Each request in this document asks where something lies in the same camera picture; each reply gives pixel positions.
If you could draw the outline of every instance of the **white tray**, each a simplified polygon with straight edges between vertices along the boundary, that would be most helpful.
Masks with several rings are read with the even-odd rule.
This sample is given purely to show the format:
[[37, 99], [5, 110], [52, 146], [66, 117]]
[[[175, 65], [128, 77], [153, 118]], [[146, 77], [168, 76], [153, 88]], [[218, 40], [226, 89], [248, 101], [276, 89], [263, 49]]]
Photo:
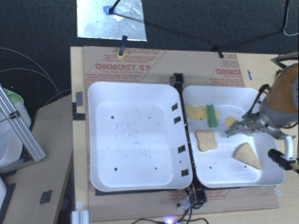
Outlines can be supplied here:
[[192, 169], [178, 92], [97, 82], [88, 90], [91, 180], [101, 191], [183, 189]]
[[[184, 89], [185, 104], [214, 105], [220, 112], [217, 119], [218, 126], [209, 128], [206, 120], [187, 118], [194, 163], [199, 181], [209, 188], [228, 188], [243, 186], [278, 185], [283, 182], [285, 172], [268, 157], [268, 151], [277, 149], [275, 139], [266, 133], [259, 133], [249, 137], [245, 134], [226, 137], [228, 127], [225, 120], [233, 116], [241, 120], [242, 115], [251, 107], [257, 91], [250, 88], [216, 87], [216, 86], [188, 86]], [[202, 152], [198, 148], [195, 136], [197, 129], [212, 129], [218, 147], [214, 150]], [[233, 158], [236, 148], [248, 142], [257, 155], [263, 170], [246, 165]]]

